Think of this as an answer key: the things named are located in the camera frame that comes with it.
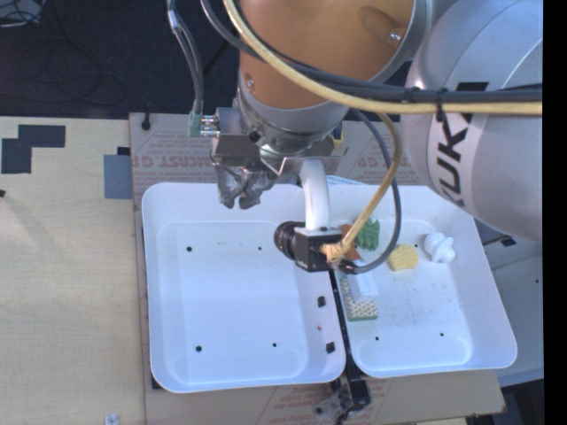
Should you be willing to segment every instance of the white tray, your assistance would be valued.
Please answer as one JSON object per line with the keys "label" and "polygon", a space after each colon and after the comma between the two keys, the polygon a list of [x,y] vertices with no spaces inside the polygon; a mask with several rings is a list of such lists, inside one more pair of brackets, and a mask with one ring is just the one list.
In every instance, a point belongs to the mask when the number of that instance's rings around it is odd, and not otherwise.
{"label": "white tray", "polygon": [[[376,186],[330,186],[333,220],[354,220]],[[400,187],[399,243],[415,243],[416,269],[373,271],[379,317],[348,322],[356,364],[375,377],[507,367],[516,341],[474,220],[424,186]],[[216,184],[159,183],[142,201],[151,370],[185,393],[324,383],[346,363],[329,276],[296,267],[274,244],[276,227],[303,220],[303,191],[277,184],[249,210],[218,203]],[[372,215],[388,244],[388,193]],[[422,250],[431,231],[454,238],[450,265]],[[319,306],[323,296],[326,305]],[[335,350],[327,351],[334,343]]]}

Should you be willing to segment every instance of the green connector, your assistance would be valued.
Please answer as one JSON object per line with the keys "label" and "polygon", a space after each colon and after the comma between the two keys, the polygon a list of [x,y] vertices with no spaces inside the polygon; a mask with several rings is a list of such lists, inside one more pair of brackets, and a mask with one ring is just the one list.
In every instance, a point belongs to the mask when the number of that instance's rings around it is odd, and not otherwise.
{"label": "green connector", "polygon": [[375,251],[378,248],[378,237],[380,235],[380,222],[368,219],[361,231],[356,236],[356,243],[362,249]]}
{"label": "green connector", "polygon": [[187,123],[187,136],[200,137],[201,136],[201,120],[203,119],[203,112],[196,112],[198,103],[193,103],[193,109],[189,113],[189,121]]}

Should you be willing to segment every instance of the beige surface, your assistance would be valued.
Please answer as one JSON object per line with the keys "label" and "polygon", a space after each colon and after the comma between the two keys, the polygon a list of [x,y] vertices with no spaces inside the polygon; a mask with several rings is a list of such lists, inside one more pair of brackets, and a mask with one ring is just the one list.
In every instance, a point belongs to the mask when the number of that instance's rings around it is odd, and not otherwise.
{"label": "beige surface", "polygon": [[105,199],[104,155],[125,120],[1,118],[66,126],[65,148],[33,148],[31,174],[0,174],[0,423],[144,423],[131,200]]}
{"label": "beige surface", "polygon": [[[393,425],[500,413],[504,400],[491,371],[367,378],[372,403],[345,425]],[[328,384],[172,394],[146,391],[147,425],[331,425],[313,415],[331,394]],[[464,423],[439,425],[465,425]]]}

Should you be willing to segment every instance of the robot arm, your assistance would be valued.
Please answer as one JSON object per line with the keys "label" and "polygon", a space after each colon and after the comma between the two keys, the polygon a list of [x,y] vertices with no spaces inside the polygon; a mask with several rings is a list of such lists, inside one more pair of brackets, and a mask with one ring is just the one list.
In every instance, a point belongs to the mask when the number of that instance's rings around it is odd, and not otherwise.
{"label": "robot arm", "polygon": [[225,205],[239,197],[251,207],[275,182],[305,182],[307,159],[321,163],[318,174],[332,173],[332,134],[349,109],[385,108],[401,115],[405,151],[425,184],[493,228],[541,240],[540,102],[499,107],[460,96],[541,84],[542,0],[239,2],[252,36],[280,61],[314,66],[328,82],[351,78],[361,89],[361,81],[383,83],[413,60],[407,89],[430,95],[422,104],[366,97],[351,104],[303,86],[260,51],[262,58],[241,53],[234,108],[219,109],[214,122]]}

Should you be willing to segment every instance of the black floor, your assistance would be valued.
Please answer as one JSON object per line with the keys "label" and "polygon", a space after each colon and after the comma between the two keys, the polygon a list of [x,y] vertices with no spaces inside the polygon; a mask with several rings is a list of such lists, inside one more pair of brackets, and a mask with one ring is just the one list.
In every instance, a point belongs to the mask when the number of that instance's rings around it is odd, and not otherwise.
{"label": "black floor", "polygon": [[[188,113],[190,70],[167,21],[166,0],[0,0],[0,115],[127,118]],[[211,0],[231,27],[221,0]],[[199,0],[178,0],[205,71],[205,114],[230,106],[237,51],[212,28]],[[404,70],[390,81],[403,84]]]}
{"label": "black floor", "polygon": [[507,386],[502,389],[502,394],[506,412],[470,417],[467,425],[545,425],[544,380]]}

